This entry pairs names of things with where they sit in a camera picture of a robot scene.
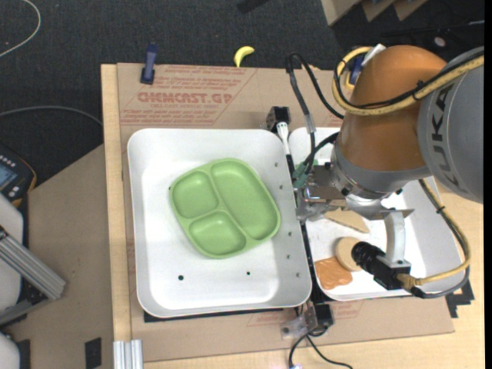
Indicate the tan pizza slice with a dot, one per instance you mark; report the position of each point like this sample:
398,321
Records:
351,221

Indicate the yellow banana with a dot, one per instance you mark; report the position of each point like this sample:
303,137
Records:
242,54

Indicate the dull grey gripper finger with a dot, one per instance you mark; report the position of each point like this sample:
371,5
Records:
302,210
318,213

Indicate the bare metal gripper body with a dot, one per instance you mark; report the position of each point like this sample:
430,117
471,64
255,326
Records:
324,185

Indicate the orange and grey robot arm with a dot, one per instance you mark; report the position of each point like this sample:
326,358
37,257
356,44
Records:
384,144

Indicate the orange bread slice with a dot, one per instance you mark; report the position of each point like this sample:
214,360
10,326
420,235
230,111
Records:
332,273

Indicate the black cylinder on white bracket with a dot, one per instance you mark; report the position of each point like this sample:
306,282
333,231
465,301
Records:
378,261

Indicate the white plastic tray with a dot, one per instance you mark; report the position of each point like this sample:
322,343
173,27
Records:
419,237
215,283

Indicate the round tan biscuit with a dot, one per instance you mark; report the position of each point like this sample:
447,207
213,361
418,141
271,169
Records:
344,252

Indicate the brown cardboard board, red print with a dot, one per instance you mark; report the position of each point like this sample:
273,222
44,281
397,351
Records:
184,98

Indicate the green divided plate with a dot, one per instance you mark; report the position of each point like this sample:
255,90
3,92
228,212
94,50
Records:
238,194

